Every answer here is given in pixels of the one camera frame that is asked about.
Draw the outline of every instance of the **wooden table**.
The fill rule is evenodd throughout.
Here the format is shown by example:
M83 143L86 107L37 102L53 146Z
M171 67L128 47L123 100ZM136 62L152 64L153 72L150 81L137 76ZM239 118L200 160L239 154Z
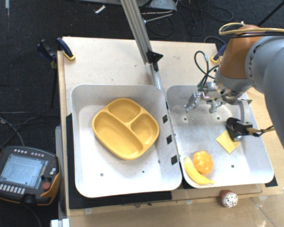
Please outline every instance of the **wooden table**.
M66 116L71 113L70 95L72 88L78 84L152 85L153 83L150 66L143 64L134 40L78 37L64 37L63 40L72 49L76 59L68 61L61 51L57 53L62 157L64 162L62 185L65 188L66 207L66 212L61 214L59 218L68 218L71 226L80 227L127 226L123 219L126 219L128 226L143 226L142 223L145 223L145 226L151 225L151 223L154 224L152 226L159 223L166 226L172 226L172 223L190 226L192 221L203 226L203 223L215 223L216 217L221 213L229 214L227 212L229 209L223 207L219 199L221 190L226 187L183 189L180 186L172 191L171 201L105 206L92 209L69 209ZM151 41L151 46L154 52L163 54L158 65L164 93L170 86L196 85L200 81L203 74L194 63L195 52L203 51L209 58L217 53L215 44ZM200 57L198 60L200 66L205 68L204 59ZM249 99L253 100L251 107L258 127L263 129L270 126L272 123L266 110L264 96L253 88L247 92L247 95ZM232 212L240 216L243 211L250 210L253 212L255 203L251 202L250 199L284 194L283 147L274 131L266 133L262 137L278 186L266 187L264 184L251 184L227 187L239 195L239 204L232 208L236 209ZM245 225L242 226L246 226L246 223L250 220L248 215L246 218L244 220Z

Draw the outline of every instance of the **black carpet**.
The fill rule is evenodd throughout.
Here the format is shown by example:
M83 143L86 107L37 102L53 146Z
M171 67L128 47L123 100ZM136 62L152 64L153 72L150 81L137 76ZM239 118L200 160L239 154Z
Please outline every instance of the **black carpet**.
M221 26L241 21L258 25L283 0L190 1L181 0L171 17L147 23L149 38L216 43L219 49L228 42L218 35ZM123 8L106 5L96 14L101 6L70 0L0 0L0 117L20 127L25 145L54 153L54 129L60 122L57 89L51 107L54 69L36 49L42 39L54 50L60 36L133 39ZM145 11L157 10L146 7ZM146 20L158 16L143 15ZM261 26L284 28L284 5ZM0 145L20 145L14 131L1 120ZM51 219L58 218L57 201L33 211L48 227ZM0 227L27 226L38 226L30 210L0 201Z

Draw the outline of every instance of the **banana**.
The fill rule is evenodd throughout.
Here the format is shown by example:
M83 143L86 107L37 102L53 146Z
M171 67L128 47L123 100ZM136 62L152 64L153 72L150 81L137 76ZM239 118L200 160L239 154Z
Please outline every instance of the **banana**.
M197 184L214 184L214 181L209 180L206 176L203 176L196 170L193 161L189 157L186 157L184 161L184 168L189 177L193 179Z

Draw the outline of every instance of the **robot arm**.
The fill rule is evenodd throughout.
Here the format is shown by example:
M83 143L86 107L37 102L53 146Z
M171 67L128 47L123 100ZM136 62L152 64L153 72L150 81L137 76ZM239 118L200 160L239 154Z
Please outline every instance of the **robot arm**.
M271 30L273 32L268 33L269 36L267 31L261 32L261 28L253 25L243 25L236 30L235 34L245 36L230 39L214 82L207 82L201 93L193 93L186 111L197 107L204 100L211 104L210 113L222 104L229 103L238 104L242 115L244 108L238 98L254 87L264 94L268 113L284 148L284 34ZM242 129L242 135L248 135L250 133L246 128L251 126L245 125L246 121L244 116L241 116L241 122L230 119L226 127L228 123L233 124L230 128L236 131L236 124L237 129Z

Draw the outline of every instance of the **blue clamp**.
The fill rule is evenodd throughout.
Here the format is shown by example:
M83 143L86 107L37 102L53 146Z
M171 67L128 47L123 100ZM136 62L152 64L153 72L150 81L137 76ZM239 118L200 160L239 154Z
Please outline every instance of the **blue clamp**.
M217 64L219 62L219 58L220 56L222 56L224 54L224 51L226 49L226 45L223 45L221 47L221 49L218 51L218 53L216 53L212 58L211 58L211 62Z
M54 61L57 63L57 57L53 50L48 46L48 44L45 42L45 40L42 40L38 45L37 45L37 50L38 53L44 58L49 61Z
M61 38L57 38L56 42L59 45L59 47L63 50L63 54L68 60L73 61L76 58L76 56L71 52L70 48L65 43L65 41L63 41Z

